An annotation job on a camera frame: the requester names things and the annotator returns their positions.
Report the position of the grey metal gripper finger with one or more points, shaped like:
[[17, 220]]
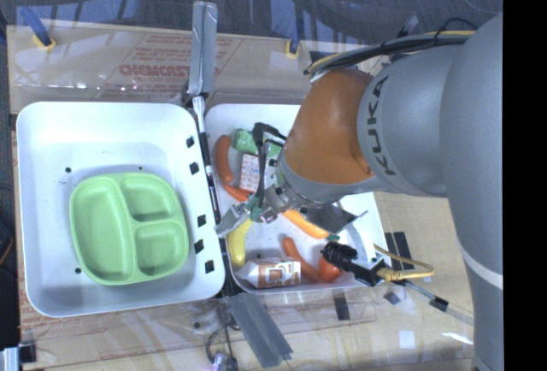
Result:
[[225, 225], [240, 210]]

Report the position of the short orange toy piece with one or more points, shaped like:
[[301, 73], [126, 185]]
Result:
[[329, 272]]

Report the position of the green packet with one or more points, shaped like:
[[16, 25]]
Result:
[[244, 141]]

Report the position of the white plastic tray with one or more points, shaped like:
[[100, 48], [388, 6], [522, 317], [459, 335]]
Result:
[[51, 138], [269, 239]]

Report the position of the orange-red toy sausage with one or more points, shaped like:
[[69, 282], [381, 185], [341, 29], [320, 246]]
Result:
[[299, 258], [223, 160]]

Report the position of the green divided plate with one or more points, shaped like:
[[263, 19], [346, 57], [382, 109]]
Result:
[[128, 228]]

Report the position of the black cylinder on white bracket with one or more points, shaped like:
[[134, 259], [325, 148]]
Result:
[[342, 254]]

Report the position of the orange carrot with green end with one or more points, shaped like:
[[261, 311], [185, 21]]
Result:
[[307, 226]]

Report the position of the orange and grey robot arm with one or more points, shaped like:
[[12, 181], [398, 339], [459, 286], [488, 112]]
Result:
[[427, 125]]

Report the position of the large white and brown carton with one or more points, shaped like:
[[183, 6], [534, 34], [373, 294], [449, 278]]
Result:
[[273, 273]]

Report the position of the orange toy carrot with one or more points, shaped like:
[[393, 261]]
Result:
[[237, 191]]

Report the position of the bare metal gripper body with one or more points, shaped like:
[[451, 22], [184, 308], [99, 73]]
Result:
[[278, 201]]

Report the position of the thin black and white rod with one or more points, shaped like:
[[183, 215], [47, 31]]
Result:
[[208, 172]]

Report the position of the brown cardboard board red print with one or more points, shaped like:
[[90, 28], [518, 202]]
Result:
[[128, 66]]

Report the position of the small white and orange carton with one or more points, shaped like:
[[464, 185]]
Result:
[[248, 172]]

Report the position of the yellow banana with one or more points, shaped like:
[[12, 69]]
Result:
[[237, 245]]

